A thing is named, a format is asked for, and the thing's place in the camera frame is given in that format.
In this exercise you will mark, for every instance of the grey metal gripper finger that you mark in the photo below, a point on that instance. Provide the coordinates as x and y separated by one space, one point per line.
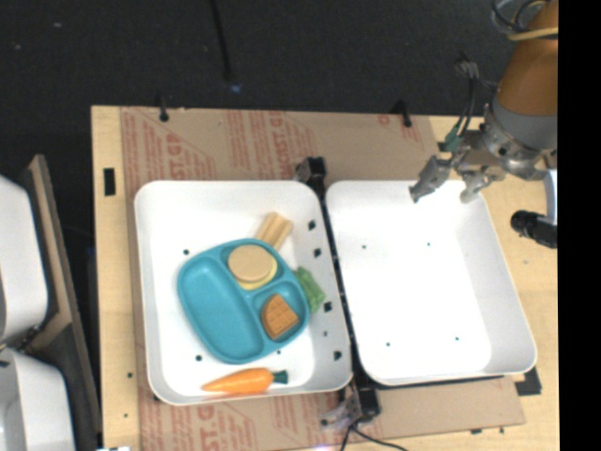
429 176
476 183

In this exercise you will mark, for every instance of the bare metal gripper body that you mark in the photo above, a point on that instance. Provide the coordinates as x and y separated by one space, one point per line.
483 155

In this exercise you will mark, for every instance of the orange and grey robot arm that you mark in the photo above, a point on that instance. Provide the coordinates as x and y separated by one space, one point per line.
530 78

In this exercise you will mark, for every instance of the white plastic tray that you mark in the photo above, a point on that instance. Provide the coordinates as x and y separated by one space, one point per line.
164 252
422 289

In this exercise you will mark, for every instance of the green lettuce leaf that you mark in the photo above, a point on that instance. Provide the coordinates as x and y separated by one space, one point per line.
312 289

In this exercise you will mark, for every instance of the brown cardboard board red print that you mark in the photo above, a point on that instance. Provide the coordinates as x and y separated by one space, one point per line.
263 144

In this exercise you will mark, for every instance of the tan round biscuit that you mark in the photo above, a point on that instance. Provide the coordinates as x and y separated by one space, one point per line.
251 263

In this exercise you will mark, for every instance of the brown waffle slice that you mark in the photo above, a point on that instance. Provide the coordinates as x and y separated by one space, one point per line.
279 316

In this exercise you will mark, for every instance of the blue divided plate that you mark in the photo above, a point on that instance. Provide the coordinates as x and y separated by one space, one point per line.
216 308

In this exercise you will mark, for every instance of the orange carrot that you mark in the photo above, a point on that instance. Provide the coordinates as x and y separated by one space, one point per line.
244 381

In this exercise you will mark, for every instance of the black cylinder on white bracket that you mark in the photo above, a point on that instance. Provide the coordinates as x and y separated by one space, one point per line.
535 227

